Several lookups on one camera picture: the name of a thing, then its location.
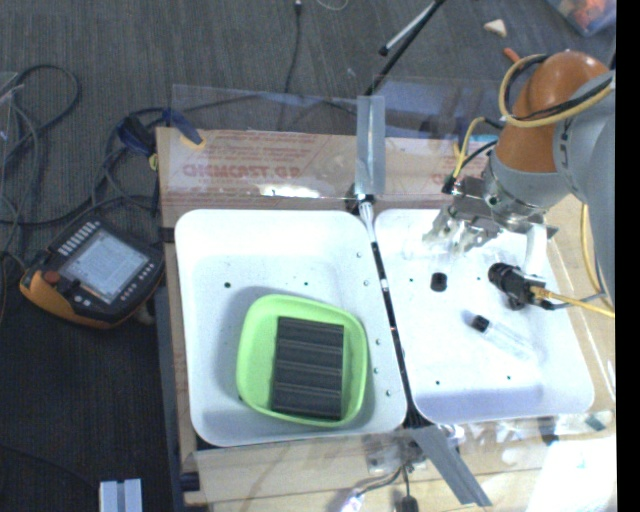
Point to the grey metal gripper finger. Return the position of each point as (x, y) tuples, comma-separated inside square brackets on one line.
[(475, 236), (442, 227)]

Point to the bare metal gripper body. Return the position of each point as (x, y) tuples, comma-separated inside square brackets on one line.
[(480, 202)]

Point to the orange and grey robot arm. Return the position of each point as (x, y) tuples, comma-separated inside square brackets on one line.
[(575, 150)]

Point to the small black cap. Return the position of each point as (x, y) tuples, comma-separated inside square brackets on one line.
[(438, 282)]

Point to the clear plastic bottle black cap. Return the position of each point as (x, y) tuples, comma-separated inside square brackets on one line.
[(492, 332)]

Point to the white plastic tray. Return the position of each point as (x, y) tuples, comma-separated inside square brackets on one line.
[(460, 380), (210, 320)]

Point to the orange toy carrot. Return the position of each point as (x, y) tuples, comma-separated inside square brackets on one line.
[(511, 53)]

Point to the toy pizza slice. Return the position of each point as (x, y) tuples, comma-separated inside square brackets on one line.
[(496, 27)]

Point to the black ribbed rectangular block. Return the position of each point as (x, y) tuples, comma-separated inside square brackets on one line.
[(309, 367)]

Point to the brown cardboard board red print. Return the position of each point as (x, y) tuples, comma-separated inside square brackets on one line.
[(240, 170)]

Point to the blue and orange packet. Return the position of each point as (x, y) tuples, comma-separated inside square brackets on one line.
[(585, 12)]

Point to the green divided plate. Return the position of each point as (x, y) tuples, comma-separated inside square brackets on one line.
[(255, 350)]

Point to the black cylinder on white bracket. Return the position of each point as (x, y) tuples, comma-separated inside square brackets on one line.
[(512, 282)]

